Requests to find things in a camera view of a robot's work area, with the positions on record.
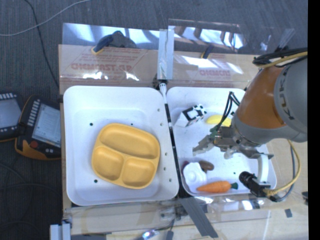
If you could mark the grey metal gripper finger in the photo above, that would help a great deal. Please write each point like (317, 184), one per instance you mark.
(201, 150)
(206, 140)

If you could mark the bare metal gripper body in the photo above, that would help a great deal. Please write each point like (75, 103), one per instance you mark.
(225, 137)

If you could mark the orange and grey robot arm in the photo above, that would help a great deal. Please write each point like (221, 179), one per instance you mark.
(262, 101)

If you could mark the brown mushroom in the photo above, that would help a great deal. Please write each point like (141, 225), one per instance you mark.
(207, 165)

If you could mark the yellow banana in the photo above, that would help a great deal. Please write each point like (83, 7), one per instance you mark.
(213, 120)

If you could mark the white fried egg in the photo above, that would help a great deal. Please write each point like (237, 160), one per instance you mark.
(193, 175)

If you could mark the black and white carton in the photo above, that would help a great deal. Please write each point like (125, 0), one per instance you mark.
(191, 116)

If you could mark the thin black and white rod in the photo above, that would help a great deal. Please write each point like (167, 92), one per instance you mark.
(172, 136)

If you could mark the white plastic tray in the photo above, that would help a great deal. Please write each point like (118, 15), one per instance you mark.
(82, 146)
(225, 174)

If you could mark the orange carrot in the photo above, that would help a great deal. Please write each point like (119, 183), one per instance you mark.
(215, 187)

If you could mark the yellow divided plate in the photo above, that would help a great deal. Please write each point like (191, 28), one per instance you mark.
(125, 156)

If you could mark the black cylinder on white bracket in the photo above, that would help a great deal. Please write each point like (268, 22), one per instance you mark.
(252, 181)

